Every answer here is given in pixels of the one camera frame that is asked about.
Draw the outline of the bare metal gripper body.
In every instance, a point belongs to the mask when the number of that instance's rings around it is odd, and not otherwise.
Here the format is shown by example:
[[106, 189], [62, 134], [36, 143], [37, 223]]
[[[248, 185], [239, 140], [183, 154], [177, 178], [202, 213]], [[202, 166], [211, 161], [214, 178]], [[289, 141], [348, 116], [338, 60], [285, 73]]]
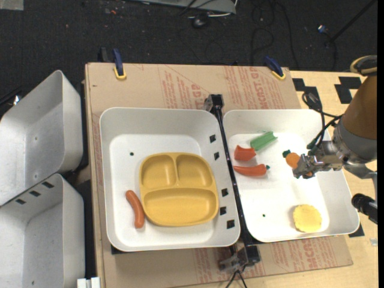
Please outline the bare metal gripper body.
[[310, 150], [311, 172], [341, 170], [350, 158], [350, 149], [343, 143], [323, 141]]

